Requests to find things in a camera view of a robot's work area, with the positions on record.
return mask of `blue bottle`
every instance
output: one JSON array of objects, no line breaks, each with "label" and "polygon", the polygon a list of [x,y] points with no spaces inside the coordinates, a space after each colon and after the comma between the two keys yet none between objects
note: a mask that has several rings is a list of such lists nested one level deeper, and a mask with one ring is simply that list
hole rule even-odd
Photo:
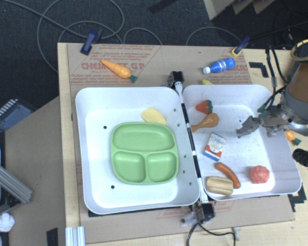
[{"label": "blue bottle", "polygon": [[214,62],[210,67],[203,68],[204,74],[220,73],[226,69],[232,69],[235,66],[235,60],[232,57]]}]

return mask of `white tray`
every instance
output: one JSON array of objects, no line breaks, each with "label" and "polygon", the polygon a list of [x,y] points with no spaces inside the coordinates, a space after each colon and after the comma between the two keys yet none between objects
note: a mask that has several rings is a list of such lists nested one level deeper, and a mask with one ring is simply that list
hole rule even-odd
[{"label": "white tray", "polygon": [[[100,215],[185,206],[199,198],[199,186],[180,99],[165,87],[85,88],[75,100],[81,146],[84,200]],[[176,178],[164,184],[136,185],[120,181],[110,160],[110,137],[123,122],[143,121],[155,108],[173,131],[179,153]]]},{"label": "white tray", "polygon": [[[198,124],[205,117],[195,106],[206,99],[211,100],[213,112],[220,118],[216,127],[193,132],[204,187],[207,177],[224,177],[223,173],[215,169],[216,162],[202,154],[211,132],[226,138],[220,162],[228,165],[241,182],[241,188],[234,189],[230,196],[211,193],[205,188],[212,199],[230,200],[290,194],[300,189],[301,178],[283,131],[268,137],[266,129],[259,127],[250,135],[241,138],[236,135],[236,130],[242,127],[242,123],[250,115],[258,117],[257,109],[270,95],[268,89],[260,85],[194,85],[185,88],[183,96],[191,125]],[[271,174],[267,183],[251,182],[249,170],[256,165],[269,169]]]}]

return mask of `black floor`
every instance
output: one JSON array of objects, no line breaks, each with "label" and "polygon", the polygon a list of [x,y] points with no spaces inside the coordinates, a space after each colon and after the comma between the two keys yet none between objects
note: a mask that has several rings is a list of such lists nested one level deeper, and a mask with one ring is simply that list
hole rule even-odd
[{"label": "black floor", "polygon": [[[249,36],[259,38],[251,40],[248,48],[271,44],[290,49],[308,38],[308,23],[265,35],[308,21],[308,0],[277,0],[260,14],[255,13],[252,5],[238,15],[228,7],[213,21],[208,18],[203,0],[169,0],[165,7],[160,7],[165,0],[9,1],[0,0],[0,106],[19,96],[40,108],[58,96],[56,43],[63,28],[46,19],[41,21],[39,14],[44,12],[64,27],[76,23],[70,29],[78,34],[86,35],[91,27],[102,28],[102,43],[107,44],[186,45],[189,36],[202,27],[213,28],[194,34],[188,45],[236,46],[234,36]],[[152,33],[130,31],[135,27]],[[119,37],[112,36],[117,31]],[[65,32],[60,41],[83,43],[85,39]]]}]

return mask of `white bottle cap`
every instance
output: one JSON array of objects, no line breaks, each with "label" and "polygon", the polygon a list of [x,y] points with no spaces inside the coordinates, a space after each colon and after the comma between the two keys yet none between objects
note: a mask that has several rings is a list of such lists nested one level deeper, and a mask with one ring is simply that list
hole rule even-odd
[{"label": "white bottle cap", "polygon": [[14,224],[14,217],[9,213],[3,213],[0,215],[0,232],[9,232]]},{"label": "white bottle cap", "polygon": [[211,72],[211,70],[210,70],[210,67],[205,67],[205,68],[203,68],[203,73],[204,74],[210,74],[210,72]]}]

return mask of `green plate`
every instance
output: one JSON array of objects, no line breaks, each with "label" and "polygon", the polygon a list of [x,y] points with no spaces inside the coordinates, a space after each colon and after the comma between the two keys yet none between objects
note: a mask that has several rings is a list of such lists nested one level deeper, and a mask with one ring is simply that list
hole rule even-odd
[{"label": "green plate", "polygon": [[116,176],[129,184],[161,184],[178,172],[176,138],[170,128],[151,122],[125,122],[111,135]]}]

